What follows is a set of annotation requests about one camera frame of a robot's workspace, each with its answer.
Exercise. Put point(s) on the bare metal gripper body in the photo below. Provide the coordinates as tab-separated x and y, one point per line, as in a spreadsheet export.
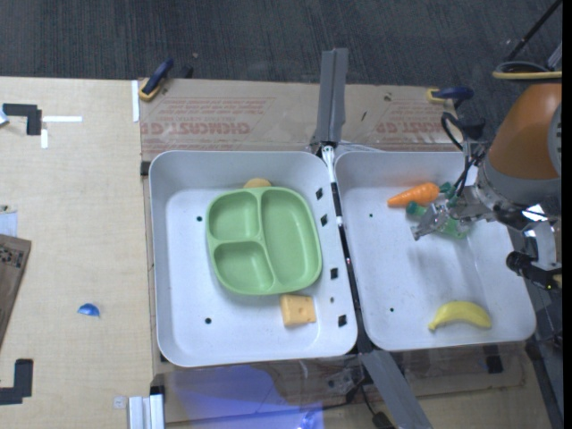
469	206

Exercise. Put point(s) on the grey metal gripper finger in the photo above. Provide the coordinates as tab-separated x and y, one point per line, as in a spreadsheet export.
437	210
423	228

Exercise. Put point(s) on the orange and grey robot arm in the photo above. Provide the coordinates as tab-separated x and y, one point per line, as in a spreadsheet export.
523	150

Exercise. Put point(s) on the green toy vegetable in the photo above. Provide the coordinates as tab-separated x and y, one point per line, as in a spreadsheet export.
414	209

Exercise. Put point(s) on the orange carrot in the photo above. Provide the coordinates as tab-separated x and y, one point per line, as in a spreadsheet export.
415	195

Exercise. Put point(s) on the white plastic tray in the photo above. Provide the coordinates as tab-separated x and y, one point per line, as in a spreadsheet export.
187	329
415	275

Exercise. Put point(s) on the yellow banana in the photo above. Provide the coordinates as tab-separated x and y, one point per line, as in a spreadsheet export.
460	313

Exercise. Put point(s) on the green divided plate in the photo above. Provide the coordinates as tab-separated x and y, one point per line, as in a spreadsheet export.
286	230

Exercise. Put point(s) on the yellow cheese wedge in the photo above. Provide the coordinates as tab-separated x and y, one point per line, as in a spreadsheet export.
298	311

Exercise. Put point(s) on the yellow round biscuit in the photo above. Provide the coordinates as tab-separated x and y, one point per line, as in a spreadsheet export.
257	183

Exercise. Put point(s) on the brown cardboard board red print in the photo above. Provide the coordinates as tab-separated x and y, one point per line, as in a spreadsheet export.
232	114

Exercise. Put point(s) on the small blue scrap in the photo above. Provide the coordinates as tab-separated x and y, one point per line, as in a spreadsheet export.
88	310

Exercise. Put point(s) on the brown cardboard packet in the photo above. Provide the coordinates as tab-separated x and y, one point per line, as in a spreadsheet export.
11	275

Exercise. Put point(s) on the black cylinder on white bracket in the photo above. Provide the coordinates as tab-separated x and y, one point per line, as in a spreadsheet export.
534	262

